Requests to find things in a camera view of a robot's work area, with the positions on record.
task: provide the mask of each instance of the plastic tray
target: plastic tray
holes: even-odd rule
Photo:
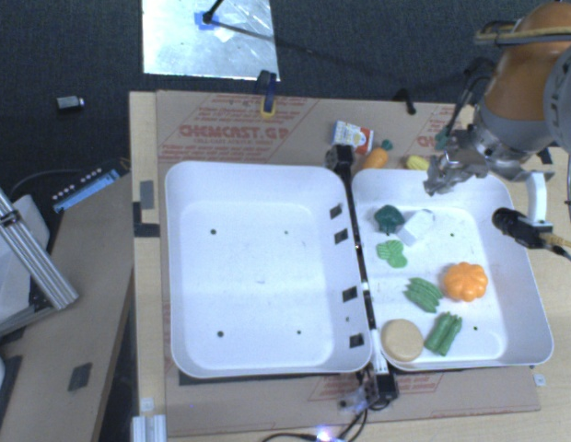
[[[430,332],[436,315],[422,311],[402,292],[411,277],[440,285],[450,265],[470,262],[484,267],[489,284],[486,294],[471,303],[441,300],[437,314],[450,311],[463,319],[447,356],[425,349],[410,363],[386,358],[407,371],[533,365],[547,360],[554,342],[527,251],[492,224],[497,208],[513,207],[506,186],[486,177],[429,197],[424,180],[424,172],[386,169],[362,170],[354,178],[355,210],[379,328],[404,318],[425,337]],[[402,269],[391,268],[376,252],[377,244],[396,238],[379,232],[374,219],[385,204],[397,207],[405,218],[424,208],[436,217],[423,239],[404,247],[408,265]]]
[[[370,358],[340,179],[183,162],[166,178],[171,352],[196,378],[353,372]]]

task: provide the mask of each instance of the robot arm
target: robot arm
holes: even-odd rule
[[[468,130],[448,134],[431,158],[425,190],[433,195],[488,171],[511,181],[521,164],[556,142],[571,155],[571,4],[552,2],[512,32],[479,41],[506,45]]]

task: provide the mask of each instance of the silver metal plate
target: silver metal plate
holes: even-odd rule
[[[267,70],[279,78],[269,0],[225,0],[216,24],[198,24],[196,14],[215,1],[143,0],[145,73],[255,80]]]

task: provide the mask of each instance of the round beige object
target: round beige object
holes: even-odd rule
[[[381,344],[386,354],[399,362],[411,362],[423,352],[425,340],[409,320],[391,320],[381,331]]]

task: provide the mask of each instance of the green beans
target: green beans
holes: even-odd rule
[[[461,330],[461,318],[443,313],[425,340],[425,348],[440,355],[447,355],[455,336]]]
[[[411,278],[404,295],[416,306],[427,313],[437,312],[439,299],[443,297],[441,291],[432,283],[422,278]]]

